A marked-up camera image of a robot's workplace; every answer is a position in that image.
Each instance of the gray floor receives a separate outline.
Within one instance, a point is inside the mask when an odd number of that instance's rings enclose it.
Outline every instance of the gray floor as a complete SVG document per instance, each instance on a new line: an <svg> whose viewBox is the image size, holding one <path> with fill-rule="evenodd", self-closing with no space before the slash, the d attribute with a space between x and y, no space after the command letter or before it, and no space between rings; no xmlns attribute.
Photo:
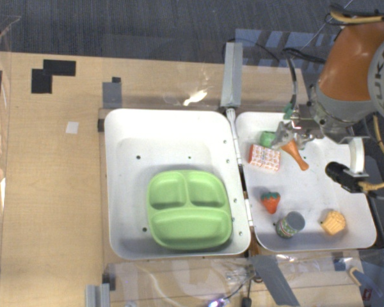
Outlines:
<svg viewBox="0 0 384 307"><path fill-rule="evenodd" d="M313 33L330 3L347 1L0 0L0 14L22 17L14 51L221 63L236 29ZM384 11L384 0L350 8Z"/></svg>

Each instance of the cable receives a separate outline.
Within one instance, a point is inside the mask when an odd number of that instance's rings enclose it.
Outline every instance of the cable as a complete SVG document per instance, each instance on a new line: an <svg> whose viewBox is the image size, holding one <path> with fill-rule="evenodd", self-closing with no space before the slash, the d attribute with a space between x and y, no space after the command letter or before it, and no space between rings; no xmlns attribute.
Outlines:
<svg viewBox="0 0 384 307"><path fill-rule="evenodd" d="M351 5L351 3L353 3L354 0L350 0L345 6L344 6L344 9L346 9L349 5ZM324 29L324 27L327 25L325 19L324 19L324 23L323 25L317 30L317 32L315 33L315 35L313 35L313 37L300 49L300 50L303 50L305 47L307 47L311 41L313 41L317 35L320 34L320 32Z"/></svg>
<svg viewBox="0 0 384 307"><path fill-rule="evenodd" d="M363 118L363 125L364 125L364 129L365 129L367 135L370 137L370 139L373 140L377 145L379 145L377 140L376 140L376 138L374 136L372 136L372 134L371 134L371 132L369 130L368 124L367 124L367 120L365 119L365 117Z"/></svg>
<svg viewBox="0 0 384 307"><path fill-rule="evenodd" d="M305 54L304 52L301 52L300 50L297 50L295 48L284 48L283 51L287 52L288 54L290 54L295 58L310 61L311 63L319 63L319 64L326 63L326 60L323 58L312 56L310 54Z"/></svg>
<svg viewBox="0 0 384 307"><path fill-rule="evenodd" d="M250 276L249 278L245 279L239 286L236 290L234 290L230 295L222 298L221 300L227 300L227 299L230 299L231 297L233 297L234 295L236 295L242 288L243 286L246 284L247 281L252 281L252 279L254 278L254 275L253 276Z"/></svg>
<svg viewBox="0 0 384 307"><path fill-rule="evenodd" d="M380 149L381 149L381 151L384 154L384 143L383 143L383 140L381 138L380 126L378 124L378 117L377 117L377 115L374 114L372 116L372 119L374 120L374 131L376 133L377 144L380 146ZM375 190L384 188L384 182L383 183L379 183L379 184L372 184L372 183L368 183L368 182L364 181L364 182L359 182L358 185L362 188L363 191L366 191L366 192L367 191L375 191Z"/></svg>
<svg viewBox="0 0 384 307"><path fill-rule="evenodd" d="M380 149L381 149L381 151L384 154L384 143L383 143L383 140L381 138L380 126L378 125L378 117L377 117L377 115L373 115L372 119L374 120L374 131L376 133L377 143L380 146Z"/></svg>
<svg viewBox="0 0 384 307"><path fill-rule="evenodd" d="M283 50L283 55L286 57L287 66L289 67L290 76L292 78L293 92L292 92L292 98L290 99L290 104L291 104L291 109L293 109L296 105L297 95L299 93L299 86L297 83L297 76L296 76L296 71L294 70L293 60L290 58L289 54L286 53L284 50Z"/></svg>
<svg viewBox="0 0 384 307"><path fill-rule="evenodd" d="M362 188L363 191L375 191L384 188L384 182L379 184L372 184L368 182L359 182L358 185Z"/></svg>
<svg viewBox="0 0 384 307"><path fill-rule="evenodd" d="M380 13L378 9L375 9L373 12L358 12L355 10L348 10L343 8L338 3L333 3L330 5L331 12L341 13L344 16L348 17L372 17L372 16L384 16L384 13Z"/></svg>
<svg viewBox="0 0 384 307"><path fill-rule="evenodd" d="M257 42L253 42L253 41L250 41L250 40L247 40L245 38L231 38L229 40L227 40L227 42L235 42L235 41L245 41L245 42L249 42L249 43L252 43L254 45L256 45L257 47L265 50L274 60L276 60L278 63L280 62L280 59L276 57L275 54L273 54L268 48L264 47L263 45L261 44L258 44ZM225 55L225 47L226 47L226 44L223 45L223 48L222 48L222 56Z"/></svg>
<svg viewBox="0 0 384 307"><path fill-rule="evenodd" d="M252 288L252 281L249 281L248 298L250 297L250 289Z"/></svg>
<svg viewBox="0 0 384 307"><path fill-rule="evenodd" d="M333 20L333 17L330 15L330 13L326 14L326 16L324 17L324 23L327 24L327 25L341 26L342 28L345 27L345 26L355 26L355 25L358 25L358 24L345 24L345 23L332 22L332 20Z"/></svg>
<svg viewBox="0 0 384 307"><path fill-rule="evenodd" d="M375 194L375 193L369 193L369 194L368 194L368 197L370 197L370 198L374 198L374 199L377 199L377 200L384 200L384 196L378 196L378 195Z"/></svg>
<svg viewBox="0 0 384 307"><path fill-rule="evenodd" d="M331 11L330 15L333 19L342 22L344 24L367 24L375 22L384 22L384 16L370 16L370 17L347 17L342 13Z"/></svg>

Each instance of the tin can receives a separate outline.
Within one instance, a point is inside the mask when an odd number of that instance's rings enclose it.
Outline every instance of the tin can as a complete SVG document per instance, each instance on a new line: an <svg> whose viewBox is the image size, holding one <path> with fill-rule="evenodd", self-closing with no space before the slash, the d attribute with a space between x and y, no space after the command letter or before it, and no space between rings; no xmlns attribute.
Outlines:
<svg viewBox="0 0 384 307"><path fill-rule="evenodd" d="M276 233L282 238L288 239L302 231L306 225L304 217L299 212L289 212L286 217L276 224Z"/></svg>

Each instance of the green plate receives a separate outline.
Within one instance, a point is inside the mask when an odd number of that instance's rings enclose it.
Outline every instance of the green plate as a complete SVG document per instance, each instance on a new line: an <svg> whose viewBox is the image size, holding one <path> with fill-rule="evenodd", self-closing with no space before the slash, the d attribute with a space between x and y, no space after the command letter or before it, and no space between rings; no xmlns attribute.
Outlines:
<svg viewBox="0 0 384 307"><path fill-rule="evenodd" d="M213 248L225 243L232 233L225 186L205 171L157 174L148 185L147 205L151 234L166 248Z"/></svg>

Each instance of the red and white box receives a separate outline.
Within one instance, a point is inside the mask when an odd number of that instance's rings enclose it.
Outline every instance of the red and white box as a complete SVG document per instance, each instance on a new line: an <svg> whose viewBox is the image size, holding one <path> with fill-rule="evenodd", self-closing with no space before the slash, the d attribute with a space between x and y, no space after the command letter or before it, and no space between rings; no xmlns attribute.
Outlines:
<svg viewBox="0 0 384 307"><path fill-rule="evenodd" d="M278 171L280 167L280 151L265 148L264 146L251 145L248 162L260 168Z"/></svg>

